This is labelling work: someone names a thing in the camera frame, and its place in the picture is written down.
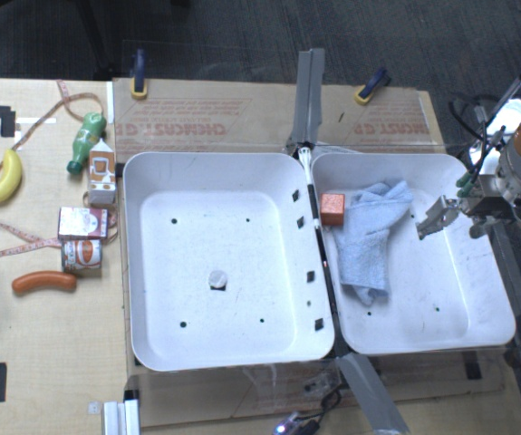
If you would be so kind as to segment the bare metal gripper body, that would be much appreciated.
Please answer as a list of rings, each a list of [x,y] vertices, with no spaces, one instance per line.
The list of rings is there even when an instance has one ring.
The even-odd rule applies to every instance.
[[[483,237],[498,222],[521,224],[521,181],[480,174],[459,189],[459,210],[472,220],[471,237]]]

